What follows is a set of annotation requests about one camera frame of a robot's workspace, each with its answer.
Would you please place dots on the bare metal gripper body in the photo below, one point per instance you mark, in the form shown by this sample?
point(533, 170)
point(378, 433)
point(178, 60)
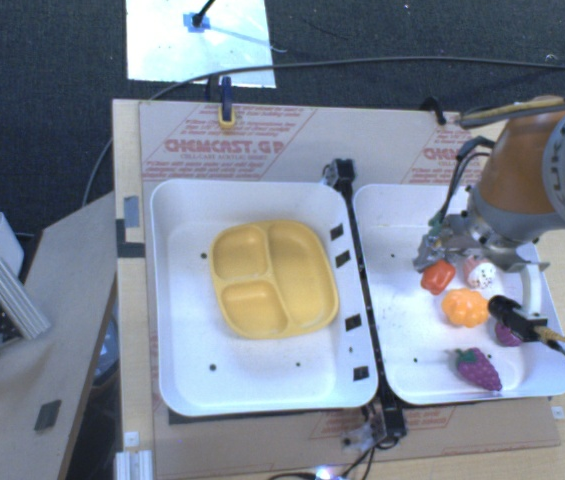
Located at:
point(482, 248)

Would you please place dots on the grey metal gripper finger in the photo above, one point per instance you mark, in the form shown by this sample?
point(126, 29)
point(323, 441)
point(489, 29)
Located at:
point(427, 257)

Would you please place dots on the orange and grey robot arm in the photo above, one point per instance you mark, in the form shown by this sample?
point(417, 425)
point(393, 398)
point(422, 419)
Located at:
point(527, 168)

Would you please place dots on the orange-red toy bell pepper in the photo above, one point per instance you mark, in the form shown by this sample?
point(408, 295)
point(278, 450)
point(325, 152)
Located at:
point(438, 277)

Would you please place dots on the white and pink dotted toy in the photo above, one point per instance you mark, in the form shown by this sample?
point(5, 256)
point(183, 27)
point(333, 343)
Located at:
point(481, 274)

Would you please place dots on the orange toy pumpkin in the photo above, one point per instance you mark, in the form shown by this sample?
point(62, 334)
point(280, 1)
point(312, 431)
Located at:
point(463, 308)

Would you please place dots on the thin black and white rod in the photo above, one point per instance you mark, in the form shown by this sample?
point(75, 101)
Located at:
point(364, 288)

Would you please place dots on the white plastic tray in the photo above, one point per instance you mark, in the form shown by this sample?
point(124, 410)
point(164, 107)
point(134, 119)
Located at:
point(262, 373)
point(407, 328)

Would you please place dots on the small purple round toy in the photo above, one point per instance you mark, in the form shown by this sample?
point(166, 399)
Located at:
point(504, 337)

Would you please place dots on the purple toy grapes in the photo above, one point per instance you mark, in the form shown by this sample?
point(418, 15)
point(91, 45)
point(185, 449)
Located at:
point(477, 370)

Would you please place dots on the brown cardboard board, red print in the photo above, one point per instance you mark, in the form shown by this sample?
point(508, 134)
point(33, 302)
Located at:
point(362, 138)

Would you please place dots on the yellow divided plate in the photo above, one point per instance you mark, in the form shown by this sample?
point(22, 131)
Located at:
point(274, 278)

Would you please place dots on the black cylinder on white bracket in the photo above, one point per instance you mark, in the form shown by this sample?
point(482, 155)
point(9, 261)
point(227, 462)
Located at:
point(512, 315)

